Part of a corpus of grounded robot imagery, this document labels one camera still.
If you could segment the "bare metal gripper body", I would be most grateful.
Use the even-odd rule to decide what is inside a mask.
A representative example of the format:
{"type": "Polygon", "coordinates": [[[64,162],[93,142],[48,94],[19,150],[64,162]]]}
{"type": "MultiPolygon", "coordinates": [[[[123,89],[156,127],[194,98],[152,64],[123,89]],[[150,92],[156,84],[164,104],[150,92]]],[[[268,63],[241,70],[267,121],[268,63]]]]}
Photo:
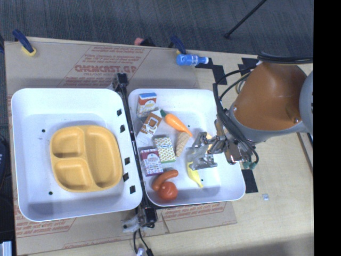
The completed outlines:
{"type": "Polygon", "coordinates": [[[225,135],[207,137],[207,158],[216,163],[218,154],[223,154],[229,164],[251,162],[252,151],[245,150],[241,142],[225,135]]]}

